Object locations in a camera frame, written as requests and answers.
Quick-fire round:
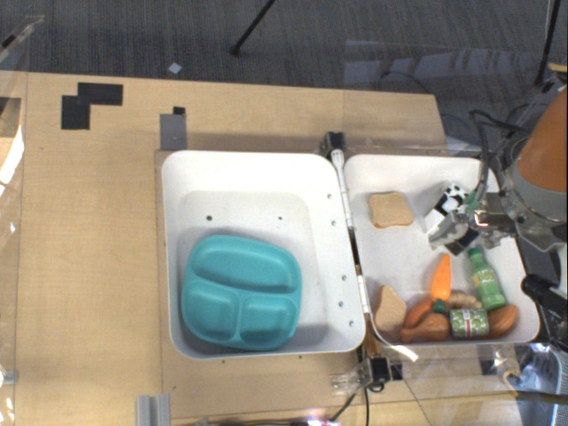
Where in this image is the thin black and white rod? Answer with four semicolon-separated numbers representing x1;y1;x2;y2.
329;148;419;363

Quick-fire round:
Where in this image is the blue divided plate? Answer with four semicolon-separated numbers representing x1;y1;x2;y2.
179;233;304;352

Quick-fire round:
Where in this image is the tan bread slice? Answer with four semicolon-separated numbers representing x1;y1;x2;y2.
367;191;415;230
373;284;408;344

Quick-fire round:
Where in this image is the beige lumpy toy food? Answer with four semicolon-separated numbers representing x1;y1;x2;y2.
446;290;484;311

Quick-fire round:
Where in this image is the orange-brown sausage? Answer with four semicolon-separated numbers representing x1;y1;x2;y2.
402;297;434;329

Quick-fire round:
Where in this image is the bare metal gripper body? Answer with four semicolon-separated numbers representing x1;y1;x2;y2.
464;192;527;250

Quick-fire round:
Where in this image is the black block with wires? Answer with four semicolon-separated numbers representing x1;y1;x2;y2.
322;130;347;153
368;356;392;392

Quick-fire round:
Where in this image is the orange carrot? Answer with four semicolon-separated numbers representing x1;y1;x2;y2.
430;253;454;314

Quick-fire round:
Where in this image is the white plastic tray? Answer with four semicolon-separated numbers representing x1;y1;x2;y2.
343;153;542;348
160;149;367;361

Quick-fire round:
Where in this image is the brown bread roll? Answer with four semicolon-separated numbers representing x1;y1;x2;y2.
485;304;520;339

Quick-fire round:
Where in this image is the green and red can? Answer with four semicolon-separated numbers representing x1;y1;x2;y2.
448;307;491;340

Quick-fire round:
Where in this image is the black and white milk carton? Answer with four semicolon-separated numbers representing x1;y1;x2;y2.
423;183;479;256

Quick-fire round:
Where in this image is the green plastic bottle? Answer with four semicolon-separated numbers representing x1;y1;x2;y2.
466;247;508;312

